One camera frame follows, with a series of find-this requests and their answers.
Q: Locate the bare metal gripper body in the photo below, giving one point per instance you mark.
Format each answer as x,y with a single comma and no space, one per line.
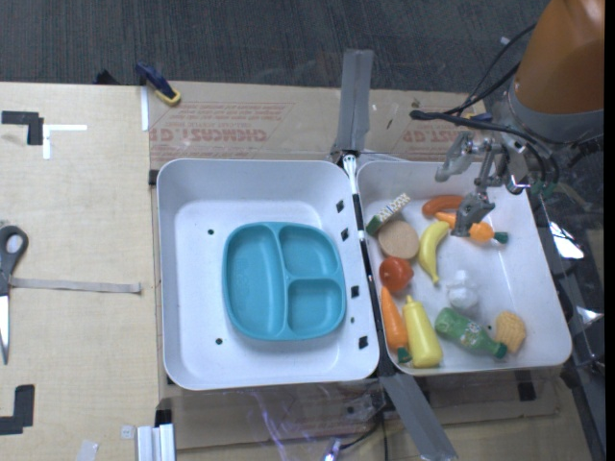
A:
514,161

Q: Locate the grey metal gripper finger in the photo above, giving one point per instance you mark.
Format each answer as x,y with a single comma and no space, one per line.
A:
454,157
472,211

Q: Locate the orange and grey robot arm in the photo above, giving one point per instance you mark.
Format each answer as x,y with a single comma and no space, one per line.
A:
562,55

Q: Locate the short orange carrot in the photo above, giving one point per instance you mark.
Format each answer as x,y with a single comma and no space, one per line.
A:
483,232

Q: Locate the orange sausage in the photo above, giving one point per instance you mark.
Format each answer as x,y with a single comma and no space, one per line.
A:
439,204

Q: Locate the yellow banana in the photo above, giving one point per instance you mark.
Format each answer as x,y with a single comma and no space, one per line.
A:
430,250

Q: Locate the tan round biscuit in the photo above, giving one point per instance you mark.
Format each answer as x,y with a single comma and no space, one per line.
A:
399,239

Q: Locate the white crumpled lump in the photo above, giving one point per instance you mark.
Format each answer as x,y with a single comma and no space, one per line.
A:
462,292

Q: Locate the white plastic tray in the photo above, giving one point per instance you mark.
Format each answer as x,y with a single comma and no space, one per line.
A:
523,276
202,281

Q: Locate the green and white carton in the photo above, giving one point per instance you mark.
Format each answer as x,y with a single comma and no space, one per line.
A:
386,214

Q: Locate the red tomato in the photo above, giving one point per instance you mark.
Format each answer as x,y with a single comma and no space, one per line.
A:
396,274

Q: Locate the thin black and white rod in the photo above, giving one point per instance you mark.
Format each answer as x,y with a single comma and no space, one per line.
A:
358,209

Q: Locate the green bottle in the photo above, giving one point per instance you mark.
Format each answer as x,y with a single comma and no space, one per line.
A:
463,332

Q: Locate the yellow corn piece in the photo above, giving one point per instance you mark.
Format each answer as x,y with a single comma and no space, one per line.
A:
510,330

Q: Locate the yellow squeeze bottle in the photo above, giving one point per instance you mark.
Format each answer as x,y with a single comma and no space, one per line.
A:
422,336

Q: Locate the long orange carrot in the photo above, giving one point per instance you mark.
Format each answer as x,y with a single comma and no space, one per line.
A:
394,327

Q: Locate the brown cardboard board red print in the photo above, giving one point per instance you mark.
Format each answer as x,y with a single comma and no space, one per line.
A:
288,123

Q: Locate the blue divided plate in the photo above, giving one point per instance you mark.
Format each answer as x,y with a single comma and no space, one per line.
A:
259,281

